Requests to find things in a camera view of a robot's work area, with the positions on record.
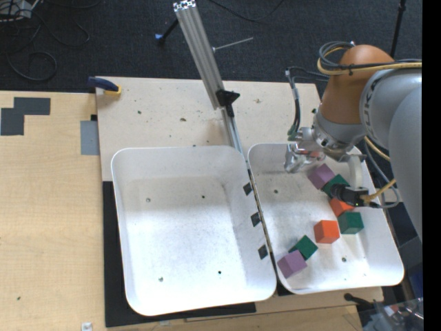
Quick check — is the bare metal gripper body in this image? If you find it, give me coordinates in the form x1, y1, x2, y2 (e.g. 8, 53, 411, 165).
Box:
291, 126, 353, 163

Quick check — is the purple cube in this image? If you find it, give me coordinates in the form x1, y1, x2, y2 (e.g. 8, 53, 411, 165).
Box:
307, 163, 336, 190
276, 250, 308, 280

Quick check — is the green cube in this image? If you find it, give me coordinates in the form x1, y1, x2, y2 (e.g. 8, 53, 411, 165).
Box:
322, 174, 351, 199
336, 211, 365, 235
288, 234, 319, 261

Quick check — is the white plastic tray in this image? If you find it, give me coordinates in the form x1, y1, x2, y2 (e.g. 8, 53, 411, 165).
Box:
110, 145, 278, 317
247, 142, 405, 296

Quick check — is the orange cube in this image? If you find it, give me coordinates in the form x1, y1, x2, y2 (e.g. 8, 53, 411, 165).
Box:
329, 197, 356, 218
313, 219, 341, 245

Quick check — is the pale wood board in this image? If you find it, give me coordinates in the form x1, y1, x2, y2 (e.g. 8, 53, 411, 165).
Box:
94, 77, 384, 321

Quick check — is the black cylinder on white bracket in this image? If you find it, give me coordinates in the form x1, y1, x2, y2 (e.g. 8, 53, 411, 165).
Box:
331, 154, 370, 208

